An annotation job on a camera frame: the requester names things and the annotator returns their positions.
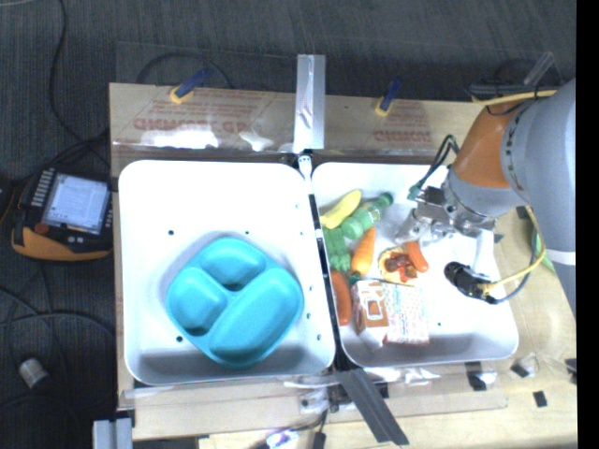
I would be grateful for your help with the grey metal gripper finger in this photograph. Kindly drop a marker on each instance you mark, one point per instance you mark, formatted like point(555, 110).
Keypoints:
point(429, 236)
point(406, 226)

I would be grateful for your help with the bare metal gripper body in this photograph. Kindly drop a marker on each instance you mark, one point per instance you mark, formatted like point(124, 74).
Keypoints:
point(444, 211)

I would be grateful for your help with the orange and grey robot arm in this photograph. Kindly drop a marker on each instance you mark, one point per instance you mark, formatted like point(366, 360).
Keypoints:
point(538, 148)

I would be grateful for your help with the orange-red sausage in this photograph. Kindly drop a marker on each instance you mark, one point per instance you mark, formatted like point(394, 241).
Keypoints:
point(417, 256)

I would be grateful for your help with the yellow pizza slice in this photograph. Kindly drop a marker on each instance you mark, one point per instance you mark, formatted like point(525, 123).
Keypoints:
point(392, 265)

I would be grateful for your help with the green plastic bottle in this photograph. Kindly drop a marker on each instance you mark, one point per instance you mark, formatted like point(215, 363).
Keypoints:
point(362, 218)

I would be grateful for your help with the orange carrot with green top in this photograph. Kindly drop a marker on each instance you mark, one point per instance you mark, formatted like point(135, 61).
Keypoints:
point(365, 255)

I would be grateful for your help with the yellow banana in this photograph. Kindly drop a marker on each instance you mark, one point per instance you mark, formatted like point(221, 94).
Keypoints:
point(340, 208)

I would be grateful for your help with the green grapes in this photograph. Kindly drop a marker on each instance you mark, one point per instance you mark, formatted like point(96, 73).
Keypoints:
point(337, 250)

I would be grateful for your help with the brown and white printed carton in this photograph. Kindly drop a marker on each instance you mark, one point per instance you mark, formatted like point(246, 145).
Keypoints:
point(398, 316)

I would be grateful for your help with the plain orange carrot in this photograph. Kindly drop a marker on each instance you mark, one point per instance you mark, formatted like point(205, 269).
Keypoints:
point(342, 297)

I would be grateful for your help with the white plastic tray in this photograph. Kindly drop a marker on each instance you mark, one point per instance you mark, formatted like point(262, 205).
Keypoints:
point(187, 194)
point(468, 325)

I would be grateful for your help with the blue divided plate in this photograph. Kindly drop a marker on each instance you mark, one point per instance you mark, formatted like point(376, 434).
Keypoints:
point(243, 307)

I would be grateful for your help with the brown cardboard board red print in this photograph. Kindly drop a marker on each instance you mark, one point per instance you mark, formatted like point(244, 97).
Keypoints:
point(224, 115)

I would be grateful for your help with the small silver metal can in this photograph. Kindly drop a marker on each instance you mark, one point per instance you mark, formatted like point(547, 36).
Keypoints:
point(33, 372)

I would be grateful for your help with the black cylinder on white bracket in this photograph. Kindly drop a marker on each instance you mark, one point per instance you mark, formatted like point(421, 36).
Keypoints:
point(465, 279)

